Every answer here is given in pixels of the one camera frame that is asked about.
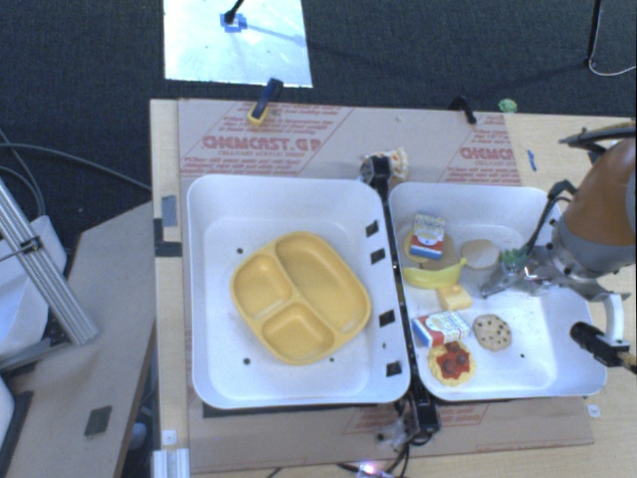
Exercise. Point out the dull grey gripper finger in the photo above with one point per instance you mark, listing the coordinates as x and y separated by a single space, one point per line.
500 283

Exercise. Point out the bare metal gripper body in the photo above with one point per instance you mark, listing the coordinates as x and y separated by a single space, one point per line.
552 273

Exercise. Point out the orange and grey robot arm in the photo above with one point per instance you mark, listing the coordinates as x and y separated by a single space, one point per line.
604 202

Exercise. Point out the beige round bread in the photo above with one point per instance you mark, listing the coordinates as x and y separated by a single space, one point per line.
480 254

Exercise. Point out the yellow cheese wedge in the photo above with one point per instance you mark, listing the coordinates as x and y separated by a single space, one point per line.
455 298

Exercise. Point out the chocolate chip biscuit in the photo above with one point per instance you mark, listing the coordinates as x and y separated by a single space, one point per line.
492 332

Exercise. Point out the yellow banana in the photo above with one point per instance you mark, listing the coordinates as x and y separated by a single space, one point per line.
433 276

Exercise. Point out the red white yellow carton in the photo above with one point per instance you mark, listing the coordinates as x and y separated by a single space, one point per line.
443 327

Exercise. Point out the white plastic tray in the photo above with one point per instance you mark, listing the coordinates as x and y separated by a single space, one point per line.
224 366
542 346

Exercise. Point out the blue white red carton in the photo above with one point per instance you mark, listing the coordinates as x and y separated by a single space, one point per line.
428 237

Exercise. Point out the spaghetti with meatballs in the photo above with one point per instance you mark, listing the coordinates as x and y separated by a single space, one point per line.
452 364

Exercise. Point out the thin black rod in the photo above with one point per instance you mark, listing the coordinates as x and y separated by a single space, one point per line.
401 297

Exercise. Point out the slice of pizza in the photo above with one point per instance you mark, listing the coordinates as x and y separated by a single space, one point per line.
399 162

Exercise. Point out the small green broccoli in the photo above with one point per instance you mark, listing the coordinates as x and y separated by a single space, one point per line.
507 105

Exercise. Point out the yellow divided plate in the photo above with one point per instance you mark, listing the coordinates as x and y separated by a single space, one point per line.
308 277

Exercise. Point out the brown cardboard board red print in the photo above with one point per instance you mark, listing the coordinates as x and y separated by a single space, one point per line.
298 137

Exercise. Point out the black cylinder on white bracket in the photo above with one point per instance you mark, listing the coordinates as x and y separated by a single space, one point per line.
594 340

